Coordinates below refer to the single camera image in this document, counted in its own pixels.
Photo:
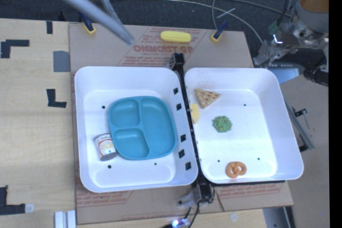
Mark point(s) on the thin black rod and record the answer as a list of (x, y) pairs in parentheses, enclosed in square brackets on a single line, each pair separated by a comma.
[(187, 104)]

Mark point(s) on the white plastic tray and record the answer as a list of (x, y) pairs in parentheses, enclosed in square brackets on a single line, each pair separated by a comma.
[(256, 146), (128, 176)]

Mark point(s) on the brown cardboard board red print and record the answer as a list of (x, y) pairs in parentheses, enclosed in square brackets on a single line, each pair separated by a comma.
[(107, 53)]

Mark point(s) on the small white soup can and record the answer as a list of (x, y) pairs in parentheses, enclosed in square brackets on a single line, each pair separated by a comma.
[(104, 146)]

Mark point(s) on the yellow cheese wedge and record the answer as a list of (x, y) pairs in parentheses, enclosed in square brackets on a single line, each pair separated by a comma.
[(195, 113)]

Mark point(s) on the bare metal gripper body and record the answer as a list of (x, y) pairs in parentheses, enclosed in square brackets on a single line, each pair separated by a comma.
[(299, 34)]

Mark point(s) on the green toy peas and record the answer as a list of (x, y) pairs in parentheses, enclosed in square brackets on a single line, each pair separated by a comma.
[(222, 124)]

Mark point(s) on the toy pizza slice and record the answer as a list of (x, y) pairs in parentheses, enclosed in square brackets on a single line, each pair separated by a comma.
[(205, 97)]

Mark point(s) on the orange toy pretzel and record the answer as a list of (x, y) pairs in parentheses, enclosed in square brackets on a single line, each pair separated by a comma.
[(235, 169)]

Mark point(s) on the black cylinder on white bracket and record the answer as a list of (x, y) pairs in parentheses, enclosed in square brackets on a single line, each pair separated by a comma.
[(316, 76)]

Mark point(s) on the blue divided plate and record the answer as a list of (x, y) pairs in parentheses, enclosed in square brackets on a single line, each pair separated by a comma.
[(155, 125)]

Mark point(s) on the yellow toy corn cob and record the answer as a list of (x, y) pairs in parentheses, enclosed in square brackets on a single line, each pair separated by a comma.
[(175, 36)]

